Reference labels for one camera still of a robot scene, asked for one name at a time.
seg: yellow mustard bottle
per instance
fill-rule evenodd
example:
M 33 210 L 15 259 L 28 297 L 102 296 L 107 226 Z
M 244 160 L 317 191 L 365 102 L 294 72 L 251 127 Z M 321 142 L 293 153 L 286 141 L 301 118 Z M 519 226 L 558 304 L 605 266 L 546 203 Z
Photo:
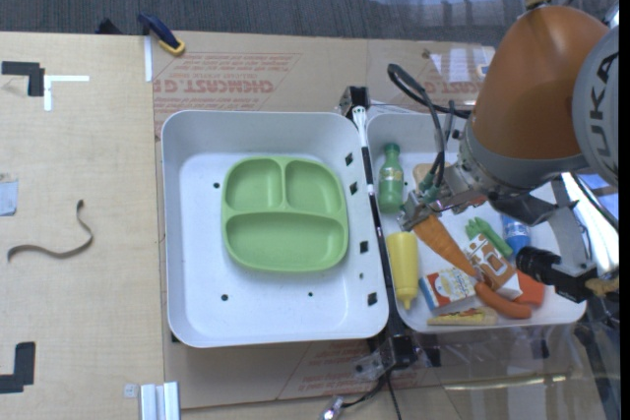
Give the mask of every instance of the yellow mustard bottle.
M 392 233 L 385 239 L 392 268 L 392 278 L 396 298 L 403 303 L 405 310 L 411 308 L 411 301 L 417 296 L 418 258 L 417 238 L 408 231 Z

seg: green plate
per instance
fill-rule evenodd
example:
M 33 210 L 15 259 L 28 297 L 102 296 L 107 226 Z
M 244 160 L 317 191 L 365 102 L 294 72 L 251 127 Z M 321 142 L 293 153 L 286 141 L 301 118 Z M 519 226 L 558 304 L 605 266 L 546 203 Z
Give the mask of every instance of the green plate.
M 223 181 L 221 229 L 230 255 L 248 268 L 326 270 L 347 251 L 344 189 L 323 163 L 248 157 Z

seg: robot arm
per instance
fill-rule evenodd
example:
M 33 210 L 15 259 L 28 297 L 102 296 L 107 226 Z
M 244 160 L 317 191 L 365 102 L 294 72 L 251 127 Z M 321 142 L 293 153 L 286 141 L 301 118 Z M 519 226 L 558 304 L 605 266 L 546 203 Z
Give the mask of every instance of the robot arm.
M 409 193 L 401 228 L 486 201 L 531 226 L 548 221 L 561 259 L 532 249 L 517 266 L 567 298 L 586 299 L 584 284 L 597 269 L 585 264 L 572 202 L 557 179 L 591 167 L 618 186 L 618 53 L 618 26 L 610 30 L 570 7 L 526 12 L 497 48 L 457 162 L 444 169 L 437 194 Z M 531 195 L 551 181 L 556 205 Z M 552 268 L 553 278 L 537 271 L 539 264 Z

